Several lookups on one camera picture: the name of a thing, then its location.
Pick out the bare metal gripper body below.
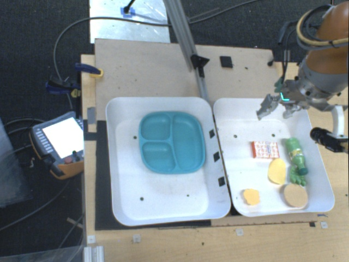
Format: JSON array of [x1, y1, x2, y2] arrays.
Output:
[[279, 79, 334, 111]]

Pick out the green plastic bottle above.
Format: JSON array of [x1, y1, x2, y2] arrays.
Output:
[[285, 137, 309, 176]]

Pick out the orange printed carton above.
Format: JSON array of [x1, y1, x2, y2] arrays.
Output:
[[251, 141, 280, 159]]

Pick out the black block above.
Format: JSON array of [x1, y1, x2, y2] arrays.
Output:
[[219, 55, 234, 69]]

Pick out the yellow potato chip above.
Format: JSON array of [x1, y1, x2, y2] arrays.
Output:
[[267, 157, 287, 186]]

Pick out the green grapes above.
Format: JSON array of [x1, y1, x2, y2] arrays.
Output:
[[288, 165, 309, 188]]

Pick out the white plastic tray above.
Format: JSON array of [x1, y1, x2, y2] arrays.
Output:
[[105, 96, 232, 227], [213, 97, 336, 218]]

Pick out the tan round biscuit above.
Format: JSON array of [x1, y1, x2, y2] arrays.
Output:
[[282, 183, 309, 210]]

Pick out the blue divided plate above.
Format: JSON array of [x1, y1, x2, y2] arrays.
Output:
[[139, 111, 206, 175]]

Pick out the orange yellow biscuit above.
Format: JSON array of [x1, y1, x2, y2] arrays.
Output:
[[242, 188, 261, 207]]

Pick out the brown cardboard board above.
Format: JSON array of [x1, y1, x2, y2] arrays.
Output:
[[94, 38, 317, 227]]

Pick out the black cylinder on white bracket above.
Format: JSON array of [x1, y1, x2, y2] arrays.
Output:
[[309, 104, 349, 154]]

